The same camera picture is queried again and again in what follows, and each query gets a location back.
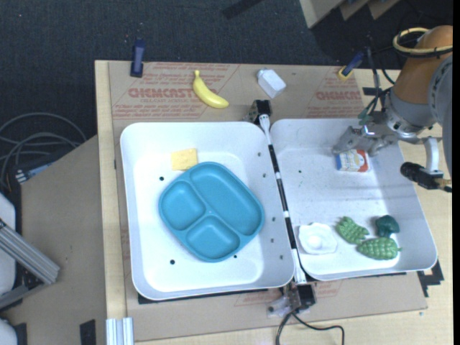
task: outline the yellow banana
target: yellow banana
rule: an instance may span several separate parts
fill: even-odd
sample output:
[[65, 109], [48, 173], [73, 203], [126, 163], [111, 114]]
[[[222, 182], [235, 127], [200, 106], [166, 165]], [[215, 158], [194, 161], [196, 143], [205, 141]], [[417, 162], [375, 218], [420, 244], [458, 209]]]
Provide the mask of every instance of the yellow banana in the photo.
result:
[[193, 91], [206, 105], [216, 109], [224, 109], [229, 105], [229, 102], [212, 92], [203, 79], [200, 77], [200, 71], [195, 70], [195, 79], [193, 80]]

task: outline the black wire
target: black wire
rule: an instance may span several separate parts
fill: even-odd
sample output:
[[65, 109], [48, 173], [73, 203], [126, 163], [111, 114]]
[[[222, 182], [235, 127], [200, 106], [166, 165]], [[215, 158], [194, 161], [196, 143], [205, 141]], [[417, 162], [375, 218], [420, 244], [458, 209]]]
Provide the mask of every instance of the black wire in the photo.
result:
[[312, 325], [309, 325], [308, 323], [302, 321], [296, 314], [295, 314], [296, 310], [293, 310], [292, 312], [289, 312], [284, 318], [283, 320], [281, 321], [279, 327], [278, 327], [278, 330], [277, 330], [277, 333], [276, 333], [276, 337], [275, 337], [275, 343], [276, 345], [280, 345], [280, 337], [281, 337], [281, 333], [282, 333], [282, 330], [284, 329], [286, 323], [289, 321], [289, 318], [291, 316], [293, 316], [297, 321], [299, 321], [301, 324], [303, 324], [305, 327], [308, 327], [308, 328], [311, 328], [312, 330], [316, 330], [316, 331], [328, 331], [328, 330], [333, 330], [335, 328], [339, 329], [341, 331], [341, 345], [344, 345], [345, 344], [345, 330], [342, 326], [338, 326], [338, 325], [334, 325], [334, 326], [329, 326], [329, 327], [315, 327], [315, 326], [312, 326]]
[[367, 61], [369, 61], [369, 65], [372, 69], [372, 73], [374, 75], [374, 86], [375, 86], [375, 97], [372, 100], [372, 108], [370, 113], [372, 114], [375, 110], [375, 107], [377, 106], [377, 102], [379, 99], [379, 94], [380, 94], [380, 83], [379, 83], [379, 75], [377, 73], [377, 69], [374, 64], [374, 59], [372, 58], [372, 51], [371, 47], [367, 48]]
[[315, 327], [312, 325], [309, 325], [308, 323], [302, 321], [295, 313], [293, 314], [294, 318], [299, 321], [301, 324], [304, 326], [311, 328], [312, 330], [317, 330], [317, 331], [328, 331], [328, 330], [333, 330], [335, 328], [339, 329], [341, 331], [341, 343], [342, 345], [345, 344], [345, 330], [342, 326], [339, 325], [334, 325], [334, 326], [329, 326], [329, 327]]
[[423, 17], [429, 18], [434, 21], [436, 24], [445, 24], [446, 18], [445, 17], [435, 17], [434, 15], [426, 14], [424, 11], [421, 11], [418, 7], [416, 7], [411, 1], [403, 0], [410, 8], [413, 9], [413, 12], [419, 15], [418, 21], [420, 21]]
[[[21, 155], [40, 155], [40, 156], [47, 156], [49, 155], [49, 152], [44, 152], [44, 151], [21, 151]], [[0, 161], [2, 160], [9, 160], [11, 156], [5, 155], [0, 157]], [[0, 180], [0, 190], [8, 190], [9, 186], [7, 183], [5, 183], [3, 180]]]
[[6, 159], [5, 161], [3, 162], [3, 165], [1, 166], [1, 169], [0, 169], [0, 189], [1, 190], [7, 190], [8, 188], [8, 185], [6, 184], [5, 182], [5, 176], [6, 176], [6, 168], [9, 164], [9, 160], [10, 158], [14, 155], [14, 153], [19, 149], [21, 148], [24, 144], [30, 142], [31, 140], [33, 139], [37, 139], [37, 138], [55, 138], [55, 139], [60, 139], [61, 141], [63, 142], [67, 142], [71, 147], [73, 148], [76, 148], [76, 144], [74, 142], [71, 142], [70, 140], [64, 138], [64, 137], [61, 137], [59, 135], [56, 135], [56, 134], [53, 134], [53, 133], [49, 133], [49, 132], [42, 132], [42, 133], [36, 133], [36, 134], [33, 134], [31, 136], [29, 136], [28, 138], [22, 140], [21, 142], [18, 142], [9, 152], [9, 154], [6, 156]]
[[[77, 131], [77, 133], [79, 133], [79, 135], [81, 136], [83, 141], [86, 141], [85, 134], [73, 122], [71, 122], [70, 120], [66, 119], [63, 116], [56, 115], [56, 114], [53, 114], [53, 113], [48, 113], [48, 112], [32, 112], [32, 113], [16, 116], [15, 118], [8, 120], [6, 123], [3, 123], [0, 126], [0, 133], [2, 133], [7, 127], [9, 127], [11, 124], [13, 124], [16, 121], [22, 120], [22, 119], [27, 118], [27, 117], [35, 117], [35, 116], [51, 117], [51, 118], [54, 118], [54, 119], [64, 121], [65, 123], [69, 124], [72, 128], [74, 128]], [[6, 143], [10, 143], [10, 144], [18, 144], [19, 143], [19, 141], [15, 141], [13, 139], [2, 137], [2, 136], [0, 136], [0, 140], [4, 141]], [[49, 143], [46, 143], [46, 144], [35, 143], [35, 144], [31, 144], [31, 145], [43, 146], [43, 145], [51, 145], [51, 144], [49, 144]]]
[[395, 84], [395, 81], [388, 75], [387, 71], [385, 70], [385, 67], [383, 65], [383, 59], [379, 57], [379, 64], [380, 64], [380, 70], [382, 71], [384, 77], [386, 77], [387, 81], [389, 81], [391, 84]]

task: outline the white tray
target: white tray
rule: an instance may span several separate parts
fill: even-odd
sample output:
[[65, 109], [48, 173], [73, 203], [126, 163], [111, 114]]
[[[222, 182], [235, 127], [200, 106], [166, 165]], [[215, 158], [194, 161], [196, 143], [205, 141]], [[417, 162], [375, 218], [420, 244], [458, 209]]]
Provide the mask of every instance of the white tray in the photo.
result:
[[[318, 280], [336, 280], [426, 270], [437, 260], [436, 247], [412, 182], [400, 174], [404, 163], [397, 144], [370, 157], [368, 172], [336, 169], [331, 148], [351, 119], [280, 120], [271, 129], [294, 232], [311, 222], [333, 227], [339, 243], [333, 254], [312, 255], [298, 242], [303, 269]], [[374, 219], [389, 214], [400, 225], [393, 234], [402, 248], [391, 260], [378, 261], [358, 253], [344, 241], [335, 225], [349, 216], [377, 237]]]
[[[121, 135], [132, 279], [151, 300], [277, 288], [294, 272], [277, 183], [262, 130], [246, 122], [137, 123]], [[171, 152], [196, 148], [198, 161], [221, 163], [264, 206], [259, 234], [223, 262], [204, 262], [168, 230], [158, 199], [181, 171]]]

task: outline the blue divided plate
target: blue divided plate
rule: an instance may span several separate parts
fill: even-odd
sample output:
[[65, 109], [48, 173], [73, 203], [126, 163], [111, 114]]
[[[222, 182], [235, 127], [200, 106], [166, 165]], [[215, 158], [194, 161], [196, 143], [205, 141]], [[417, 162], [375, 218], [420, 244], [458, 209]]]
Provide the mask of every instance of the blue divided plate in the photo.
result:
[[219, 262], [260, 231], [262, 204], [229, 169], [202, 162], [185, 171], [160, 196], [162, 220], [198, 258]]

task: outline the white object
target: white object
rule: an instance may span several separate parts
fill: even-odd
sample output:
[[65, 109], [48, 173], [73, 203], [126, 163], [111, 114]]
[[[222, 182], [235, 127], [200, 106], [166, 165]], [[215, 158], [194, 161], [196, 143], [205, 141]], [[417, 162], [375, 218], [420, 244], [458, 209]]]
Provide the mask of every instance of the white object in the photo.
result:
[[337, 240], [329, 225], [313, 222], [299, 228], [302, 248], [309, 254], [330, 254], [337, 250]]
[[[245, 121], [137, 123], [121, 134], [132, 279], [151, 300], [278, 288], [292, 280], [290, 252], [277, 181], [263, 131]], [[158, 200], [183, 172], [171, 152], [196, 148], [200, 162], [230, 169], [264, 206], [262, 230], [235, 257], [204, 262], [162, 222]]]
[[17, 345], [17, 335], [14, 328], [0, 319], [0, 342], [1, 345]]
[[452, 80], [453, 55], [444, 59], [431, 78], [428, 105], [436, 121], [443, 127], [444, 156], [452, 178]]
[[110, 318], [106, 321], [107, 345], [134, 345], [134, 324], [132, 317]]
[[284, 80], [273, 69], [259, 70], [257, 81], [270, 98], [275, 98], [286, 88]]
[[427, 270], [436, 263], [436, 246], [415, 186], [400, 174], [404, 158], [399, 145], [382, 148], [371, 157], [369, 172], [338, 171], [331, 150], [349, 125], [357, 126], [358, 120], [284, 119], [272, 125], [294, 230], [301, 221], [335, 226], [342, 216], [350, 216], [369, 230], [371, 239], [377, 237], [374, 218], [391, 215], [401, 225], [401, 232], [392, 238], [402, 251], [388, 261], [369, 259], [333, 229], [336, 253], [312, 255], [299, 250], [303, 269], [317, 280]]
[[[10, 201], [0, 193], [0, 218], [12, 229], [16, 228], [16, 211]], [[9, 292], [16, 277], [16, 262], [0, 249], [0, 295]]]

